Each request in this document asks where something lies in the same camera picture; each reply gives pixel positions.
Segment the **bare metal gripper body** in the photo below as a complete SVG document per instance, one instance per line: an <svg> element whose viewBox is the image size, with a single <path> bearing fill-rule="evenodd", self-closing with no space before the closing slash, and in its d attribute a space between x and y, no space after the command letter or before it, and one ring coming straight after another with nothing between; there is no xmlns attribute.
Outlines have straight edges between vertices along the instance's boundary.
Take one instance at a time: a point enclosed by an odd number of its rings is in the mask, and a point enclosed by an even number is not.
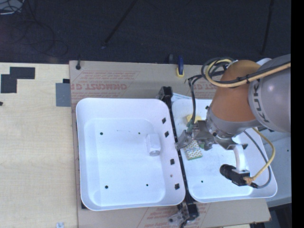
<svg viewBox="0 0 304 228"><path fill-rule="evenodd" d="M198 120L192 133L194 140L204 144L234 144L234 135L220 129L211 120Z"/></svg>

